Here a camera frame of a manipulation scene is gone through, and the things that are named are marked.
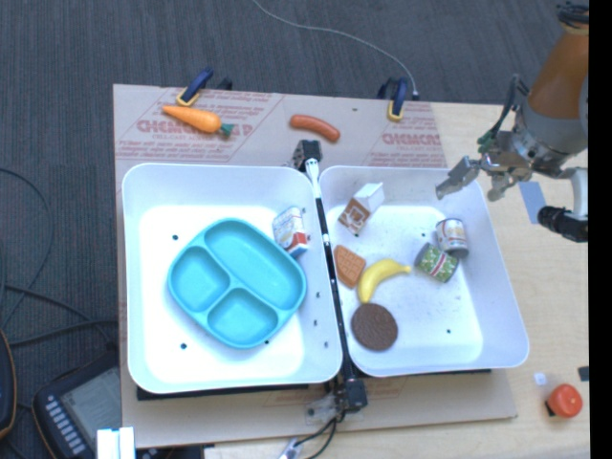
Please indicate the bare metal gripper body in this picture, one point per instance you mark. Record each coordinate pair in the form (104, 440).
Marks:
(523, 158)

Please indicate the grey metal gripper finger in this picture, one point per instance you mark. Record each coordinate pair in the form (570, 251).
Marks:
(500, 187)
(459, 176)

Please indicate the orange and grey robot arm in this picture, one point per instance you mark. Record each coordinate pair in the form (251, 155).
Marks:
(559, 79)

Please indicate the white and yellow can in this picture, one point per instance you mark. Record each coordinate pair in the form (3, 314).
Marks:
(452, 236)

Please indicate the green and white can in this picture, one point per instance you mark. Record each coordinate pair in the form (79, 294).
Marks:
(437, 263)

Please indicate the brown and white carton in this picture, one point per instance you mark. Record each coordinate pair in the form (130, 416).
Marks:
(356, 213)

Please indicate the yellow banana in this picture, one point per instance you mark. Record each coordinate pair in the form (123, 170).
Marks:
(375, 275)

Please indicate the orange waffle biscuit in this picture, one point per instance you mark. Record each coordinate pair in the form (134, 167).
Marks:
(349, 266)

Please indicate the white plastic tray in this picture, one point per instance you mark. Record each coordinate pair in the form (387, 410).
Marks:
(430, 323)
(158, 361)

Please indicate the orange sausage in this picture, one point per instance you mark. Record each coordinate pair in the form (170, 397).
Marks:
(313, 125)

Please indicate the thin black and white rod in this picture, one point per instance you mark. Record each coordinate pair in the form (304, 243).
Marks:
(330, 261)

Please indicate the brown round biscuit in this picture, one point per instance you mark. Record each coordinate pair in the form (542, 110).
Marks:
(374, 327)

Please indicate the white and red carton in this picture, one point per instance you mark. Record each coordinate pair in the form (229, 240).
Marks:
(289, 230)

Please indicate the small white cube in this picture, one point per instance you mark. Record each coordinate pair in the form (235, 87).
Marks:
(539, 379)

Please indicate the orange round toy fruit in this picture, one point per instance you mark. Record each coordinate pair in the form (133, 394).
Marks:
(565, 400)

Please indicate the blue divided plate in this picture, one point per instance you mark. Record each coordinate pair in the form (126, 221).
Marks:
(248, 261)

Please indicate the orange carrot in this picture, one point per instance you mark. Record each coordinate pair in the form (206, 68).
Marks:
(193, 118)

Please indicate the brown cardboard board red print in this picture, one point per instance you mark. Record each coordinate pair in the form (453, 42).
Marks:
(191, 423)

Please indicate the black cylinder on white bracket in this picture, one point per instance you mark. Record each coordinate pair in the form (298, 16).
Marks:
(564, 223)

